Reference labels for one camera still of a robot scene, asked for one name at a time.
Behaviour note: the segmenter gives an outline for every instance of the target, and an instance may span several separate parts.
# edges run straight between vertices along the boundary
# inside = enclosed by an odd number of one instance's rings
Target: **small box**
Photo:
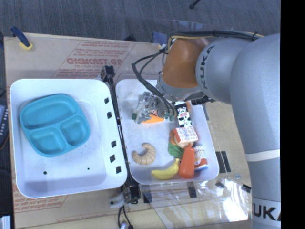
[[[178,127],[173,130],[178,143],[189,143],[198,140],[197,133],[193,126]]]

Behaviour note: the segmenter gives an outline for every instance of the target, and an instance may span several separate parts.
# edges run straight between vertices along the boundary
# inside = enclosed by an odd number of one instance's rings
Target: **beige croissant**
[[[145,154],[141,156],[137,151],[133,151],[132,158],[140,165],[150,165],[156,158],[156,149],[149,143],[142,144],[142,147],[147,149]]]

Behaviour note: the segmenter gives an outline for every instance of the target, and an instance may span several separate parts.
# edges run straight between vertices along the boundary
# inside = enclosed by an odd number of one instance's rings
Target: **yellow banana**
[[[172,178],[178,173],[179,170],[179,159],[176,158],[175,162],[165,170],[152,170],[152,175],[158,180],[167,180]]]

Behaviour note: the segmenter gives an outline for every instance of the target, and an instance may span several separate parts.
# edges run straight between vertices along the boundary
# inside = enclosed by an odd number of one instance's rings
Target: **blue plate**
[[[54,157],[84,144],[90,127],[80,106],[66,94],[54,94],[24,106],[22,129],[34,150]]]

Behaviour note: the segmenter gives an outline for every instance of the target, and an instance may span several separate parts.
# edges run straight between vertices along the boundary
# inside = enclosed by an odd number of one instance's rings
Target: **ketchup bottle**
[[[183,178],[193,178],[195,171],[195,149],[189,144],[184,148],[179,175]]]

